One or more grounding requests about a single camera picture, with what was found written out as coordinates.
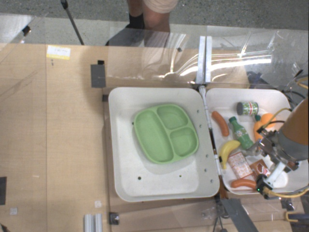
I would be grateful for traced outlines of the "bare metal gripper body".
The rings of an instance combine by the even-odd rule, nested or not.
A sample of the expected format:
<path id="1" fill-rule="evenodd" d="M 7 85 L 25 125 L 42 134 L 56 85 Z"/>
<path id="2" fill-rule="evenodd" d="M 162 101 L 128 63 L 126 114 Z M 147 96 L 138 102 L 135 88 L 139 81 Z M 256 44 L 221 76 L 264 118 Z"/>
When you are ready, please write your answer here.
<path id="1" fill-rule="evenodd" d="M 275 169 L 279 163 L 285 167 L 283 171 L 295 171 L 299 167 L 300 144 L 289 139 L 281 131 L 261 130 L 262 139 L 258 142 L 263 156 L 269 156 Z"/>

